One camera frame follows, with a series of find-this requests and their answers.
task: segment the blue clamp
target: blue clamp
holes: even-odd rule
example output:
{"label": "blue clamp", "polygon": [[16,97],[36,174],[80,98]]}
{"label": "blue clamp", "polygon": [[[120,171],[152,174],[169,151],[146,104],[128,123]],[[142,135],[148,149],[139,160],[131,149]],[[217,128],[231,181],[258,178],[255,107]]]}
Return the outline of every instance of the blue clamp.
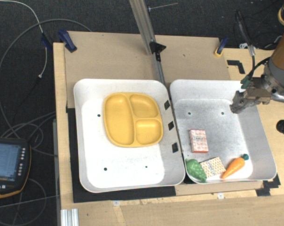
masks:
{"label": "blue clamp", "polygon": [[49,51],[53,52],[53,39],[47,31],[42,33],[41,41]]}
{"label": "blue clamp", "polygon": [[73,44],[72,39],[70,38],[69,33],[65,29],[60,29],[58,31],[58,37],[61,41],[65,42],[65,47],[73,53],[75,50],[77,50],[77,47]]}

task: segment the pink box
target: pink box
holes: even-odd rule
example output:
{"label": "pink box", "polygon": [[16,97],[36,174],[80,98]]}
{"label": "pink box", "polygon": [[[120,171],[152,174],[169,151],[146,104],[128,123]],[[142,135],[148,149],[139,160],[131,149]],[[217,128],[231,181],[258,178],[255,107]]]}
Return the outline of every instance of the pink box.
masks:
{"label": "pink box", "polygon": [[189,131],[189,136],[193,153],[209,152],[205,130],[191,129]]}

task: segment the black mat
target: black mat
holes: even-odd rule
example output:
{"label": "black mat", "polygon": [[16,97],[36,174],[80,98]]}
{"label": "black mat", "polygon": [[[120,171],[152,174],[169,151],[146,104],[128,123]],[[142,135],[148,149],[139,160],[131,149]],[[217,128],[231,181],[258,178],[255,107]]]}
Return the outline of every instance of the black mat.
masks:
{"label": "black mat", "polygon": [[74,202],[104,200],[133,200],[175,196],[174,186],[122,190],[107,193],[91,193],[83,188],[79,180],[79,161],[75,109],[68,109],[71,174]]}

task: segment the toy carrot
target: toy carrot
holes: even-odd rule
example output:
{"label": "toy carrot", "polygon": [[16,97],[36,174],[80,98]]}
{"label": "toy carrot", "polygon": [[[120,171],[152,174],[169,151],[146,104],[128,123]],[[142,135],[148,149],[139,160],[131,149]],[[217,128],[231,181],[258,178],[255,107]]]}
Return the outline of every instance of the toy carrot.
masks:
{"label": "toy carrot", "polygon": [[245,165],[246,160],[249,160],[248,154],[244,154],[242,157],[236,158],[233,162],[231,162],[231,164],[229,165],[229,167],[224,172],[221,178],[226,178],[232,175],[234,172],[237,172],[238,170],[242,169],[242,167],[244,167]]}

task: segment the green vegetable toy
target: green vegetable toy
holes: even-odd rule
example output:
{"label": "green vegetable toy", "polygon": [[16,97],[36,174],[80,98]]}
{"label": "green vegetable toy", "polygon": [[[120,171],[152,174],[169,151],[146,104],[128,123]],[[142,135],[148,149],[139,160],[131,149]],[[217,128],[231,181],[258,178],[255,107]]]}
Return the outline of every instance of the green vegetable toy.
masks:
{"label": "green vegetable toy", "polygon": [[195,159],[187,160],[186,159],[186,168],[190,176],[196,179],[202,180],[203,182],[207,180],[207,175],[197,160]]}

